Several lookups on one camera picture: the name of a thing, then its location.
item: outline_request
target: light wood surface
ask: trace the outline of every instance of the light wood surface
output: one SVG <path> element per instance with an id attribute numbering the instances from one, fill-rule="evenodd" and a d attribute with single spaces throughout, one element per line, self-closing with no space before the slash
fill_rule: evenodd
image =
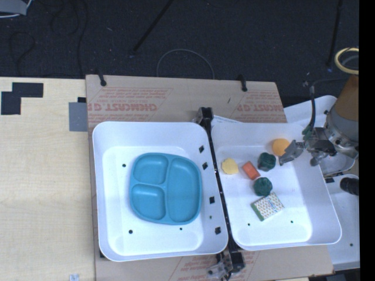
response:
<path id="1" fill-rule="evenodd" d="M 85 81 L 0 78 L 0 91 L 12 82 L 44 96 L 0 115 L 0 280 L 94 280 L 88 134 L 69 131 Z"/>

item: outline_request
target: blue plate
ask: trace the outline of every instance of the blue plate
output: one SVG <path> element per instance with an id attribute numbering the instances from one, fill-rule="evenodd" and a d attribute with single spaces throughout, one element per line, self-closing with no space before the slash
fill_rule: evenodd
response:
<path id="1" fill-rule="evenodd" d="M 190 159 L 146 153 L 132 167 L 130 205 L 140 218 L 182 225 L 196 219 L 202 205 L 202 177 Z"/>

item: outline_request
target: black tape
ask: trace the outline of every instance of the black tape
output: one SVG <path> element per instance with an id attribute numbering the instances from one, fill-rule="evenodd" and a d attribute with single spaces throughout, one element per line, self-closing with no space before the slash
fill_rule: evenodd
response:
<path id="1" fill-rule="evenodd" d="M 1 92 L 1 114 L 20 115 L 21 98 L 43 98 L 43 83 L 12 83 L 12 91 Z"/>

